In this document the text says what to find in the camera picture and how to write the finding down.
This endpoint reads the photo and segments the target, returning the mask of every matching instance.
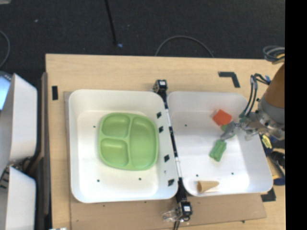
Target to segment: black pole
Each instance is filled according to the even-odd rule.
[[[119,45],[118,42],[117,42],[117,39],[116,39],[115,28],[114,28],[114,24],[113,24],[111,10],[110,10],[110,6],[109,6],[108,0],[105,0],[105,4],[106,4],[107,15],[108,15],[110,26],[111,26],[111,31],[112,31],[112,36],[113,36],[113,43],[115,45]]]

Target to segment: green plate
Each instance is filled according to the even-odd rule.
[[[125,170],[147,170],[158,158],[155,123],[142,115],[111,113],[99,127],[99,154],[104,163]]]

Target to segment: black floor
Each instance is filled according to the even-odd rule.
[[[204,43],[217,58],[263,58],[267,45],[285,44],[285,0],[12,0],[0,5],[0,30],[11,52],[1,70],[36,85],[46,53],[153,56],[175,35]],[[0,61],[6,54],[0,35]],[[177,39],[159,55],[211,57],[200,44]]]

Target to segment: table top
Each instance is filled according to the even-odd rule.
[[[106,229],[123,226],[125,229],[167,229],[173,224],[163,222],[161,214],[176,204],[174,199],[82,204],[71,195],[65,92],[77,89],[149,91],[157,79],[163,79],[167,80],[168,92],[237,92],[248,99],[250,75],[260,73],[272,79],[280,66],[262,59],[47,54],[46,110],[53,227],[97,229],[104,224]],[[235,73],[240,88],[235,87],[232,78],[220,77],[219,72]],[[259,97],[265,90],[266,86],[259,84]],[[196,230],[285,229],[285,186],[274,186],[274,190],[276,201],[265,203],[259,194],[189,197],[194,213],[191,221],[181,226]]]

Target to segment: screen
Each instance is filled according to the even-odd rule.
[[[3,109],[6,96],[10,88],[10,81],[0,76],[0,111]]]

